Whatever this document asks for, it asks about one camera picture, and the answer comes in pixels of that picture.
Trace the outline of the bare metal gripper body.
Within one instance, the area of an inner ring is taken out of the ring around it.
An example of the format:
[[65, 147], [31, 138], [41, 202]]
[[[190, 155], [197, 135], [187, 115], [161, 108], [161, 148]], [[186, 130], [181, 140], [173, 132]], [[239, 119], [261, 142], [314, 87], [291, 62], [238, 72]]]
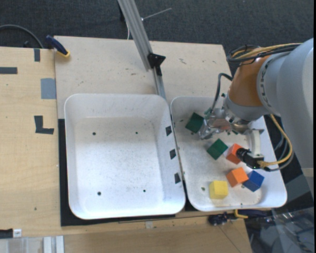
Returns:
[[247, 134], [250, 128], [250, 121], [242, 120], [234, 116], [228, 116], [225, 109], [211, 109], [205, 112], [204, 127], [213, 129], [213, 135], [231, 131], [237, 134]]

